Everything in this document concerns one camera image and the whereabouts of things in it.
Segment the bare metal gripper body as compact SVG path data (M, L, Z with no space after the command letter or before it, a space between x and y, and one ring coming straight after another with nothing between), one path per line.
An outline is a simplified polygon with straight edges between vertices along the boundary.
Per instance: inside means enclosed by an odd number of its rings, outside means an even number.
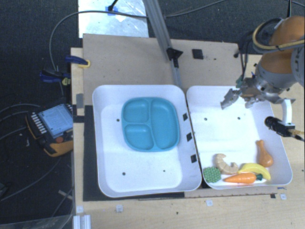
M256 97L258 102L269 101L273 104L281 104L284 99L279 96L283 92L268 83L261 77L245 78L240 87L241 97Z

